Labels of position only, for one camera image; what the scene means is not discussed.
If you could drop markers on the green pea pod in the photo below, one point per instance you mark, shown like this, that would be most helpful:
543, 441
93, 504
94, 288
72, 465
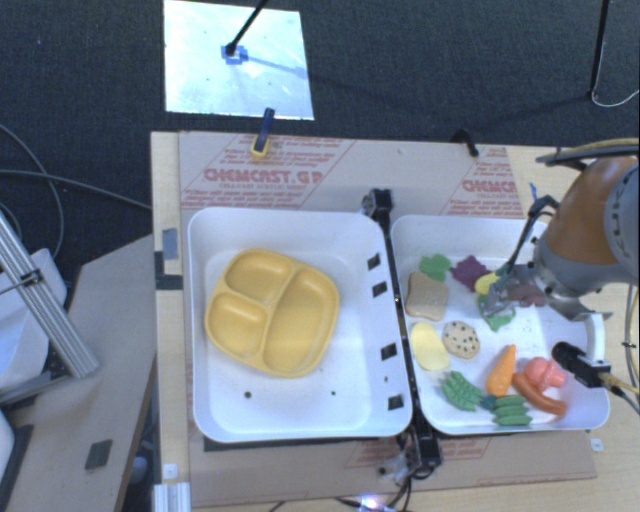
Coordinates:
510, 411

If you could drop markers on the white plastic tray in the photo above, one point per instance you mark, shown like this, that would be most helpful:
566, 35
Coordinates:
350, 400
540, 340

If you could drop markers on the yellow banana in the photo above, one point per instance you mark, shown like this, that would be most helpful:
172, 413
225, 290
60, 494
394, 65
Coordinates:
483, 284

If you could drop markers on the thin black rod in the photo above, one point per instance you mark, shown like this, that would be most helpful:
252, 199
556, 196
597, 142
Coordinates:
400, 310

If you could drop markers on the green lettuce leaf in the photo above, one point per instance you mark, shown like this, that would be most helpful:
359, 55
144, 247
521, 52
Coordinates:
500, 322

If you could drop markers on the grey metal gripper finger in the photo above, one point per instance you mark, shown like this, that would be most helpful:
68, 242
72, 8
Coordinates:
491, 305
503, 290

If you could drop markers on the brown bread slice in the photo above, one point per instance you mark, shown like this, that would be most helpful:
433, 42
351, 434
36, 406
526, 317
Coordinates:
426, 297

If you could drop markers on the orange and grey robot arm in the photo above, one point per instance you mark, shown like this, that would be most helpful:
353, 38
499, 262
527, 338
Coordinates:
580, 215

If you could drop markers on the pink shrimp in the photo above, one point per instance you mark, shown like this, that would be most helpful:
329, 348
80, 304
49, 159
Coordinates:
545, 372

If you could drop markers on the yellow potato chip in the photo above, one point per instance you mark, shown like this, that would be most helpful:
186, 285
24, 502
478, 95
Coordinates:
429, 347

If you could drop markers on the purple grapes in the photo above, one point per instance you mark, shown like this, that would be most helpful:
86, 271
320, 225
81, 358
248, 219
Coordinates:
469, 272

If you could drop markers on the yellow divided plate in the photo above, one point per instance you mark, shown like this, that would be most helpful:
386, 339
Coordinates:
272, 312

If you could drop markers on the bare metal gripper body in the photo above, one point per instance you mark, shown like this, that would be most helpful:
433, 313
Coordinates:
530, 294

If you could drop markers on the brown cardboard board red print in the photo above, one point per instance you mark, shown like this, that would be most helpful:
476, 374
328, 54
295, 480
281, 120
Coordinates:
330, 170

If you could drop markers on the black cylinder on white bracket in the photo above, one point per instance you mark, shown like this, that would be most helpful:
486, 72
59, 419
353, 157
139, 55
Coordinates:
580, 362

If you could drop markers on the green broccoli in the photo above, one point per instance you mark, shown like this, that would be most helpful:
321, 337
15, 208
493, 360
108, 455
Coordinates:
435, 266

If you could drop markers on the chocolate chip biscuit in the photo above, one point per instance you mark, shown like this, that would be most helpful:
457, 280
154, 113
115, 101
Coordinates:
461, 340

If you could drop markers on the orange red sausage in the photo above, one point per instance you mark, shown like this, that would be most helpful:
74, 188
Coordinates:
540, 397

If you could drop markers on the green ridged leaf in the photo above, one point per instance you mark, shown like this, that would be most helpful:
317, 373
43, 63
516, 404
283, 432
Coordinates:
461, 391

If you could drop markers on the orange carrot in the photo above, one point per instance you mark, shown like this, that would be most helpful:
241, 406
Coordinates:
502, 375

